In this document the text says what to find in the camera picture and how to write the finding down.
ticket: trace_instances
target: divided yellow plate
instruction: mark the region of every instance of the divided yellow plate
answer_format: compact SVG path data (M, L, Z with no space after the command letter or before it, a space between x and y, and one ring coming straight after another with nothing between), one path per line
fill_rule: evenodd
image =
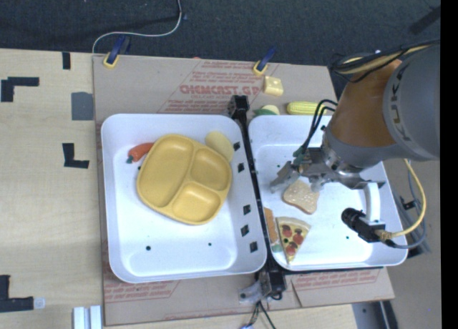
M168 134L159 138L137 178L140 199L153 210L191 225L211 221L232 182L229 162L191 138Z

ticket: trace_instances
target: cardboard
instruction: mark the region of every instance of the cardboard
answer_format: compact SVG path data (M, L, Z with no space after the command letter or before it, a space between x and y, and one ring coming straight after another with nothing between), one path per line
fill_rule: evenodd
M104 218L103 170L99 130L118 113L227 114L234 94L247 95L248 118L253 110L276 105L281 114L292 101L335 99L327 68L269 64L265 75L281 80L280 97L263 93L263 76L252 72L254 63L207 59L168 59L122 56L114 69L93 56L95 121L99 170L99 206L102 221L105 325L200 318L250 313L252 305L239 303L238 290L255 282L254 275L129 284L109 268ZM269 300L269 310L289 310L393 298L386 269L314 272L288 275L282 300Z

